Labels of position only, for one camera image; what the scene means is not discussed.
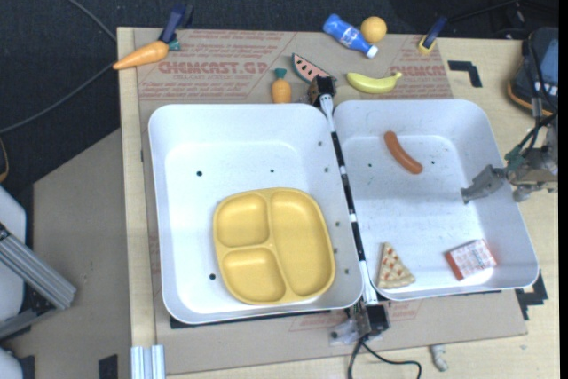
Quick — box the orange and white carton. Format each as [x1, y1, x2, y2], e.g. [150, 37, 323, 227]
[444, 238, 499, 282]

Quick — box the pizza slice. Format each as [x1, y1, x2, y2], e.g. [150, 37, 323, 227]
[376, 241, 417, 291]

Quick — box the white plastic tray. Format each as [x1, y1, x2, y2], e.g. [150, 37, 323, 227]
[331, 98, 540, 303]
[147, 102, 366, 326]

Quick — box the small orange carrot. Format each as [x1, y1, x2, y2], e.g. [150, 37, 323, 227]
[271, 67, 293, 105]

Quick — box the yellow banana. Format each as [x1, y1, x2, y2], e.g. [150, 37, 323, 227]
[345, 70, 404, 95]

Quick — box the blue bottle white cap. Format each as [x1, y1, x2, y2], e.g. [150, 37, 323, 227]
[321, 12, 380, 59]

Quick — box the yellow orange ball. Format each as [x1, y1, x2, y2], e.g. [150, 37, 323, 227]
[359, 15, 389, 44]

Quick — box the yellow divided plate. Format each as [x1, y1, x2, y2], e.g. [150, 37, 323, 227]
[211, 186, 337, 306]

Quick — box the thin black and white rod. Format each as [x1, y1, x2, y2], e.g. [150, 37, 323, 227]
[319, 94, 379, 305]

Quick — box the orange sausage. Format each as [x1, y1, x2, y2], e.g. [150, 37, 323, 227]
[383, 130, 424, 176]

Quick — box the large orange carrot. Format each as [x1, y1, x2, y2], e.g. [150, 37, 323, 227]
[112, 38, 182, 71]

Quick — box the brown cardboard board red print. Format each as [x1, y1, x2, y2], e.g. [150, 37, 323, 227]
[132, 28, 530, 376]

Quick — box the watermelon slice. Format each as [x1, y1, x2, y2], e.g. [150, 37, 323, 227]
[290, 52, 333, 85]

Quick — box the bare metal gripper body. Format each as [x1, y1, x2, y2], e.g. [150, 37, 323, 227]
[504, 147, 560, 193]

